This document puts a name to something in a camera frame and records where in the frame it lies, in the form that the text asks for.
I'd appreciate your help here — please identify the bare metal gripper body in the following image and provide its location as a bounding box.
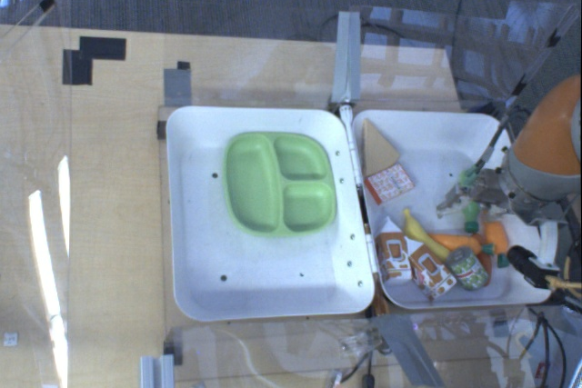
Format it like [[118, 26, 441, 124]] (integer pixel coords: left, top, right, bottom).
[[467, 167, 567, 225]]

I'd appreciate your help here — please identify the small green toy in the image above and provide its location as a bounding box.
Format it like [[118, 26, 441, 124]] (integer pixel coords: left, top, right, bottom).
[[462, 201, 482, 234]]

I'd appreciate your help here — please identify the orange carrot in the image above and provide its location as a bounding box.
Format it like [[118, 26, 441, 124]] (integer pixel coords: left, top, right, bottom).
[[428, 232, 497, 256], [479, 218, 510, 269]]

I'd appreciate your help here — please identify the yellow banana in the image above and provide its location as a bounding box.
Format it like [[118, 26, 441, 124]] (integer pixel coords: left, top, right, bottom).
[[402, 207, 452, 263]]

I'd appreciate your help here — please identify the white plastic tray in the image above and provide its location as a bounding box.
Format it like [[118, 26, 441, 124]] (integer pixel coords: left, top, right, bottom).
[[351, 109, 554, 311], [165, 105, 376, 323]]

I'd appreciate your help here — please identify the green can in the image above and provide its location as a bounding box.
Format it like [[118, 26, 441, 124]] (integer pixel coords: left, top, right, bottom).
[[444, 245, 490, 292]]

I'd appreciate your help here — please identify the orange and white packet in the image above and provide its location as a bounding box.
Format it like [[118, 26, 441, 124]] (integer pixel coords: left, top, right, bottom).
[[363, 163, 416, 206]]

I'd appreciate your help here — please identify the orange and white carton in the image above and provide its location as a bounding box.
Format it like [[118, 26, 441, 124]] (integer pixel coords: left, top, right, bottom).
[[374, 216, 413, 284], [406, 239, 458, 302]]

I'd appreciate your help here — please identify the green divided plate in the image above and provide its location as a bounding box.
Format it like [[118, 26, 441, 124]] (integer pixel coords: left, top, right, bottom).
[[223, 131, 338, 238]]

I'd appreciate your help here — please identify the black cylinder on white bracket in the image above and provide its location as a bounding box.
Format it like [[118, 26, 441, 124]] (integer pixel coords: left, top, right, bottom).
[[506, 220, 565, 290]]

